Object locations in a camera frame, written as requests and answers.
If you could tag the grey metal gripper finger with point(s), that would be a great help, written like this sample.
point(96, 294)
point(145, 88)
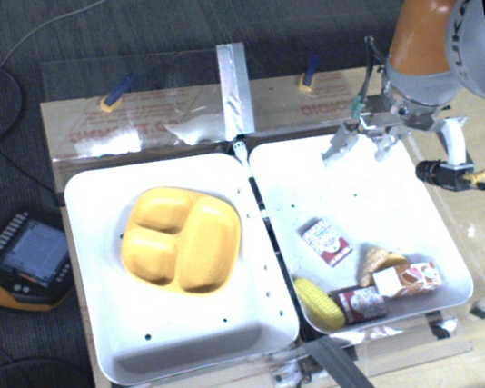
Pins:
point(385, 143)
point(341, 143)

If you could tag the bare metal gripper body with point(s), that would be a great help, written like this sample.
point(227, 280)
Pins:
point(388, 118)

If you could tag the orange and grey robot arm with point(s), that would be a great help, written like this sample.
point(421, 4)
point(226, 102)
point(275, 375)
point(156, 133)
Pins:
point(422, 43)

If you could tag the white plastic tray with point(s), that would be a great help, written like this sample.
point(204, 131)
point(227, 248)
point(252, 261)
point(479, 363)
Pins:
point(179, 337)
point(362, 196)

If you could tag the red and white carton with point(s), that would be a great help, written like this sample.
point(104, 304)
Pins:
point(326, 241)

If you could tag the orange and white carton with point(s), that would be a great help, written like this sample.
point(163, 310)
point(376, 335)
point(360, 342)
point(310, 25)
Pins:
point(406, 280)

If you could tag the red can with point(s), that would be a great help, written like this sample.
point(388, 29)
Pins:
point(362, 304)

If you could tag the yellow corn cob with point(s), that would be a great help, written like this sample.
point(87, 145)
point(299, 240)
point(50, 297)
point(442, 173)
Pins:
point(320, 304)

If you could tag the yellow divided plate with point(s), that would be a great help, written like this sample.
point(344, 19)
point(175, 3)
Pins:
point(205, 245)

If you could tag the black cylinder on white bracket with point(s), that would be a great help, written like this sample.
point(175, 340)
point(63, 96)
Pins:
point(444, 173)

